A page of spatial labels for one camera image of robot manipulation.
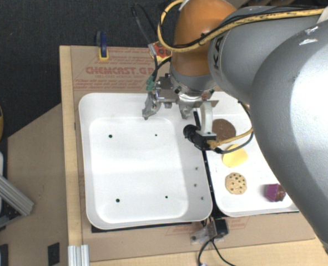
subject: blue clamp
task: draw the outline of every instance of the blue clamp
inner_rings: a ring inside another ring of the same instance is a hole
[[[96,45],[99,47],[98,55],[100,61],[106,61],[109,58],[107,48],[107,35],[105,32],[97,32]]]

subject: cable clip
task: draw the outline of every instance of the cable clip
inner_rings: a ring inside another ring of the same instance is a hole
[[[321,23],[321,22],[324,22],[328,20],[328,6],[325,7],[325,9],[323,10],[323,12],[320,14],[320,17],[317,21],[317,24]]]
[[[179,12],[181,12],[182,8],[187,4],[187,2],[189,2],[190,0],[185,0],[184,2],[182,2],[180,8],[179,8]]]

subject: yellow sponge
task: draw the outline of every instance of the yellow sponge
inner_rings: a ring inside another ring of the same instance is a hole
[[[226,149],[226,151],[232,150],[238,146],[239,145],[231,145],[230,147],[228,147],[228,149]],[[222,156],[222,162],[227,167],[235,167],[241,165],[247,159],[248,159],[248,155],[243,148],[240,148],[229,154],[223,154]]]

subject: yellow cable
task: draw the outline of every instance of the yellow cable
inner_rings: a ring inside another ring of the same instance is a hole
[[[248,105],[244,104],[244,103],[241,103],[241,105],[247,110],[247,111],[250,111]],[[225,140],[221,140],[221,141],[215,141],[215,140],[208,140],[207,141],[207,144],[210,146],[211,149],[214,149],[214,148],[217,148],[218,146],[220,145],[223,145],[223,144],[226,144],[226,143],[230,143],[232,141],[235,141],[237,139],[240,139],[240,138],[243,138],[245,136],[248,136],[250,135],[251,133],[253,132],[253,128],[250,128],[247,132],[245,133],[242,133],[238,136],[234,136],[234,137],[231,137],[231,138],[228,138],[228,139],[225,139]]]
[[[166,14],[177,4],[181,4],[185,0],[176,0],[169,4],[164,12],[161,15],[160,19],[160,24],[162,25],[164,22],[164,19],[166,17]],[[188,52],[191,50],[194,50],[196,48],[199,48],[200,46],[204,45],[208,41],[214,39],[215,37],[219,36],[220,34],[226,32],[227,30],[230,30],[232,28],[235,28],[239,25],[242,24],[249,24],[257,21],[268,21],[268,20],[275,20],[275,19],[287,19],[287,18],[298,18],[298,17],[307,17],[307,16],[315,16],[315,15],[320,15],[324,11],[324,8],[322,9],[307,9],[307,10],[298,10],[298,11],[287,11],[287,12],[282,12],[282,13],[268,13],[268,14],[261,14],[261,15],[256,15],[253,17],[247,17],[247,18],[242,18],[240,20],[234,21],[232,23],[229,23],[225,25],[224,27],[221,27],[211,34],[207,35],[204,39],[202,39],[200,42],[197,42],[191,46],[187,47],[182,47],[182,48],[174,48],[169,46],[163,39],[162,32],[160,25],[158,25],[158,38],[161,44],[171,50],[172,52]]]

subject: wire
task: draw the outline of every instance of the wire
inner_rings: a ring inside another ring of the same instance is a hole
[[[147,18],[147,20],[148,20],[148,22],[149,22],[149,24],[150,24],[150,27],[152,28],[152,30],[153,30],[155,36],[157,37],[157,36],[158,36],[158,35],[157,35],[157,30],[155,29],[155,26],[154,26],[154,23],[153,23],[152,19],[150,18],[149,14],[148,14],[148,12],[145,10],[145,8],[144,8],[142,5],[140,5],[139,3],[135,3],[135,4],[133,4],[132,7],[131,7],[133,17],[135,17],[136,19],[138,18],[138,14],[137,14],[137,12],[136,12],[136,10],[135,10],[136,7],[139,7],[139,8],[143,11],[145,17]]]
[[[234,149],[231,149],[231,150],[227,150],[227,151],[224,151],[221,148],[217,147],[213,151],[215,151],[217,154],[222,154],[222,155],[223,154],[229,154],[231,152],[235,152],[235,151],[241,149],[242,147],[245,147],[248,143],[250,143],[252,141],[253,137],[254,137],[254,132],[251,132],[249,139],[245,143],[241,144],[240,146],[238,146]]]
[[[131,7],[132,15],[135,18],[135,21],[138,25],[138,28],[140,29],[140,31],[141,31],[143,37],[145,38],[145,40],[147,41],[147,43],[150,44],[151,41],[150,41],[149,37],[147,36],[145,30],[143,29],[142,23],[140,22],[138,14],[135,10],[136,7],[139,7],[143,11],[143,13],[145,14],[145,16],[146,16],[146,18],[147,18],[147,20],[148,20],[154,34],[155,34],[155,36],[157,36],[157,32],[155,30],[154,23],[153,23],[152,19],[150,19],[150,16],[149,16],[148,12],[144,9],[144,7],[142,5],[140,5],[139,3],[135,3],[134,5],[132,5],[132,7]],[[155,69],[152,73],[152,76],[153,76],[153,81],[155,81],[156,78],[157,78],[159,69],[161,68],[162,65],[164,65],[167,62],[167,59],[164,60],[163,62],[161,62],[160,65],[159,65],[158,64],[158,58],[157,58],[156,54],[153,54],[153,58],[154,58],[154,63],[155,63]]]
[[[207,220],[208,219],[205,219],[204,221],[201,221],[201,224],[202,224],[203,227],[207,226]]]
[[[208,245],[209,243],[212,243],[212,244],[213,244],[213,246],[214,246],[214,248],[215,248],[216,252],[218,253],[219,258],[220,258],[221,260],[223,260],[226,264],[228,264],[228,265],[230,265],[230,266],[235,266],[234,264],[231,264],[230,262],[228,262],[227,260],[225,260],[224,257],[220,254],[220,252],[219,252],[217,246],[216,246],[215,243],[214,243],[214,239],[215,239],[215,237],[212,238],[212,239],[210,239],[210,240],[208,240],[207,242],[205,242],[205,243],[202,245],[202,247],[201,247],[201,249],[200,249],[200,251],[199,251],[199,253],[198,253],[198,257],[197,257],[197,264],[198,264],[198,266],[201,266],[201,265],[202,265],[202,262],[201,262],[201,255],[202,255],[202,252],[204,251],[204,249],[207,247],[207,245]]]
[[[286,19],[286,18],[297,18],[297,17],[307,17],[307,16],[315,16],[320,15],[324,8],[304,8],[302,6],[277,6],[274,8],[267,9],[259,14],[250,14],[244,16],[236,16],[231,17],[230,19],[223,21],[221,25],[217,28],[211,30],[207,34],[202,34],[202,36],[190,43],[187,44],[177,44],[177,45],[169,45],[163,38],[162,26],[164,23],[164,19],[166,14],[176,5],[183,3],[185,0],[176,0],[171,2],[165,10],[162,12],[160,17],[160,22],[158,24],[158,39],[161,44],[172,52],[188,52],[199,48],[201,45],[204,45],[208,41],[217,37],[218,35],[235,28],[242,24],[260,22],[260,21],[268,21],[275,19]]]
[[[201,255],[202,255],[203,250],[207,247],[207,245],[208,245],[209,243],[210,243],[210,241],[206,241],[206,242],[202,245],[201,249],[199,250],[198,257],[197,257],[197,264],[198,264],[198,266],[201,266],[201,265],[202,265],[202,263],[201,263]]]
[[[238,101],[238,103],[243,107],[243,109],[245,110],[246,114],[250,118],[249,107],[246,104],[244,104],[243,102],[241,102],[241,101]],[[234,149],[223,151],[222,149],[218,148],[218,146],[220,146],[220,145],[233,142],[235,140],[238,140],[240,138],[243,138],[245,136],[248,136],[249,134],[250,134],[250,138],[245,143],[243,143],[242,145],[240,145],[240,146],[238,146],[238,147],[236,147]],[[211,149],[214,149],[214,151],[216,153],[219,153],[219,154],[228,154],[228,153],[234,152],[234,151],[236,151],[236,150],[238,150],[238,149],[246,146],[253,139],[253,137],[254,137],[254,131],[253,131],[253,128],[250,128],[245,133],[242,133],[242,134],[240,134],[238,136],[234,136],[234,137],[231,137],[231,138],[228,138],[228,139],[225,139],[225,140],[221,140],[221,141],[208,140],[207,141],[207,144],[210,146]]]
[[[156,60],[156,64],[155,64],[155,70],[154,70],[154,72],[152,73],[152,76],[154,77],[154,78],[153,78],[153,81],[155,81],[155,80],[157,79],[159,69],[160,69],[165,63],[171,61],[171,57],[166,58],[166,59],[165,59],[164,61],[162,61],[159,65],[157,65],[158,60],[157,60],[157,56],[156,56],[156,55],[154,56],[154,60]]]
[[[217,251],[217,253],[218,253],[220,259],[223,260],[226,264],[228,264],[228,265],[230,265],[230,266],[235,266],[234,264],[229,263],[227,260],[225,260],[225,259],[223,258],[223,256],[220,254],[220,252],[219,252],[217,246],[216,246],[215,243],[214,243],[214,238],[211,240],[211,242],[212,242],[212,244],[213,244],[215,250]]]

